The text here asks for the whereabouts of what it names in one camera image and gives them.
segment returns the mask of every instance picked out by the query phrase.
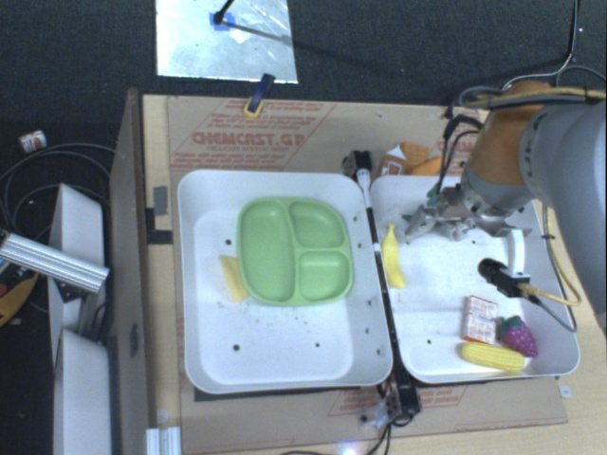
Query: toy banana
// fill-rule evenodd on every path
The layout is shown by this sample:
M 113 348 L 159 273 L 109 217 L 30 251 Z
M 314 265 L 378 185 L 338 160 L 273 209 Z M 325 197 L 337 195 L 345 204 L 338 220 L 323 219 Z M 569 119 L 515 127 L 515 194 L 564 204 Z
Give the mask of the toy banana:
M 388 284 L 394 288 L 404 288 L 405 275 L 400 269 L 400 261 L 398 260 L 398 242 L 395 237 L 395 225 L 388 225 L 388 233 L 381 242 L 381 256 L 386 270 L 386 278 Z

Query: white cable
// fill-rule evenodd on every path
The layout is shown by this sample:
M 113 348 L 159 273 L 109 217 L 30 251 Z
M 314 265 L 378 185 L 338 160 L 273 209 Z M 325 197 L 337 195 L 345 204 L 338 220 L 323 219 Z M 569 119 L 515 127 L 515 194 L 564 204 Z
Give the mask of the white cable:
M 574 49 L 576 47 L 576 35 L 578 34 L 578 6 L 579 6 L 579 0 L 574 0 L 573 1 L 573 9 L 574 9 L 573 10 L 573 24 L 572 24 L 572 30 L 571 30 L 571 47 L 570 47 L 569 55 L 565 59 L 565 62 L 562 64 L 562 66 L 559 67 L 559 69 L 554 72 L 525 74 L 523 76 L 517 76 L 516 78 L 512 78 L 510 81 L 508 81 L 506 84 L 504 84 L 504 86 L 502 87 L 503 90 L 508 89 L 514 82 L 519 81 L 519 80 L 525 80 L 525 79 L 530 79 L 530 78 L 551 78 L 552 76 L 558 76 L 563 71 L 563 69 L 571 63 L 571 61 L 573 60 Z

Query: blue tape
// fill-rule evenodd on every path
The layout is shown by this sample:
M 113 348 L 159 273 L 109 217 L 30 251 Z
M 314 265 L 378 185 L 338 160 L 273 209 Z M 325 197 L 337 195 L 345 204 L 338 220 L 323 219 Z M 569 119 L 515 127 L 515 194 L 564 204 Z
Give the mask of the blue tape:
M 213 16 L 215 14 L 213 12 L 209 12 L 209 22 L 211 23 L 211 26 L 213 28 L 213 30 L 216 30 L 217 32 L 225 32 L 227 30 L 230 30 L 230 28 L 228 26 L 224 26 L 223 24 L 219 24 L 217 25 L 214 21 L 213 21 Z M 236 24 L 236 19 L 234 18 L 234 16 L 229 13 L 228 11 L 224 14 L 224 20 L 223 22 L 226 22 L 228 24 L 232 24 L 235 25 Z

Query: green plate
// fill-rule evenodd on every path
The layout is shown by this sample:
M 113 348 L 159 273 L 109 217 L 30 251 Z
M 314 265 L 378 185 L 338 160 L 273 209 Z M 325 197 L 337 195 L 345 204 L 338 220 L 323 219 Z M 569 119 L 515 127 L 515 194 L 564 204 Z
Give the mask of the green plate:
M 238 265 L 248 293 L 273 305 L 337 300 L 352 287 L 348 232 L 340 214 L 313 199 L 249 202 L 238 218 Z

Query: black carpet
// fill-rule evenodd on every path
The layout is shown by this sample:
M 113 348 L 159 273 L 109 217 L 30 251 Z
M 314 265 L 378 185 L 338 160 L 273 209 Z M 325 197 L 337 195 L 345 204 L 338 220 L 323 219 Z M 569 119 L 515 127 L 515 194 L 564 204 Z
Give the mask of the black carpet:
M 553 71 L 567 50 L 573 0 L 287 0 L 300 83 L 272 97 L 446 104 L 469 85 Z M 16 138 L 113 146 L 127 88 L 244 97 L 253 85 L 156 75 L 155 0 L 0 0 L 0 174 Z M 581 0 L 576 61 L 605 72 L 607 0 Z M 597 86 L 571 73 L 564 81 Z M 99 160 L 109 165 L 109 157 Z M 14 201 L 47 181 L 102 183 L 57 158 L 15 178 Z M 50 220 L 52 194 L 21 226 Z M 44 304 L 39 285 L 34 299 Z M 0 455 L 51 453 L 52 370 L 46 317 L 31 306 L 0 328 Z

